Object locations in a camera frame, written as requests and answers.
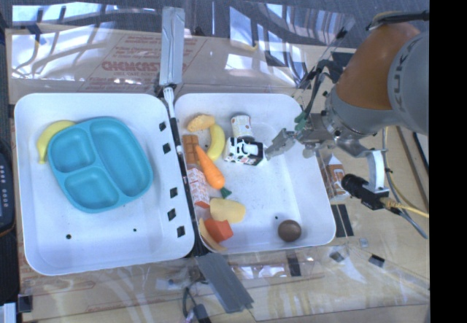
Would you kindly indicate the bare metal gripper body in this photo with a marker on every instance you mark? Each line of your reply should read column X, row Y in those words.
column 321, row 131

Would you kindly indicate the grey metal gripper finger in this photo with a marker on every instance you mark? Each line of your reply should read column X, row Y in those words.
column 281, row 135
column 277, row 151

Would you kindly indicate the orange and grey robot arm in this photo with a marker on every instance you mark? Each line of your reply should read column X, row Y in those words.
column 379, row 73

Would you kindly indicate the black and white cow carton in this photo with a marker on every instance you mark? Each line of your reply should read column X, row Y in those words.
column 242, row 151

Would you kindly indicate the white plastic tray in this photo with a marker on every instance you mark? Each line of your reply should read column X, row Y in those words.
column 109, row 241
column 270, row 190

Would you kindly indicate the white and orange can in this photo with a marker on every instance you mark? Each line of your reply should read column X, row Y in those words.
column 241, row 126

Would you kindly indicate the brown and white carton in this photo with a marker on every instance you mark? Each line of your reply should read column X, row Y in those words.
column 333, row 177

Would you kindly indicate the yellow banana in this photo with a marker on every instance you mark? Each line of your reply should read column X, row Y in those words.
column 217, row 143
column 47, row 135

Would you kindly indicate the orange carrot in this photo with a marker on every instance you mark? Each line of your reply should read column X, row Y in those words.
column 211, row 170

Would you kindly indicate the yellow lumpy toy food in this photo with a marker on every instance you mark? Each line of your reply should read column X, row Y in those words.
column 227, row 210

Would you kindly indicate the brown round ball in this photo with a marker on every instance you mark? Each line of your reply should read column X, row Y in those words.
column 289, row 230

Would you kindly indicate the golden bread piece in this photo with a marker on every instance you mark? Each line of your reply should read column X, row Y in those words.
column 200, row 122

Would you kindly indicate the brown chocolate bar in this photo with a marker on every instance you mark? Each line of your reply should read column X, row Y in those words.
column 189, row 148

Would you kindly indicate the orange and white carton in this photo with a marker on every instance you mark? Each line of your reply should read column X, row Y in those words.
column 197, row 188

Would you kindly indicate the brown cardboard board red print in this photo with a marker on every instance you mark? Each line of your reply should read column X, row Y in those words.
column 233, row 59

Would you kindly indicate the orange cube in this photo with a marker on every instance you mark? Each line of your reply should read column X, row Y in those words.
column 219, row 229

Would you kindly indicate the pale yellow slice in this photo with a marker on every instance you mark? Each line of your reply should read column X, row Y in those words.
column 209, row 241

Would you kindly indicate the blue divided plate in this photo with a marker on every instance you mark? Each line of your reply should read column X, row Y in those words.
column 106, row 146

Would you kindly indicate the black cylinder on white bracket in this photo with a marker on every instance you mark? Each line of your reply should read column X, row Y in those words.
column 365, row 190

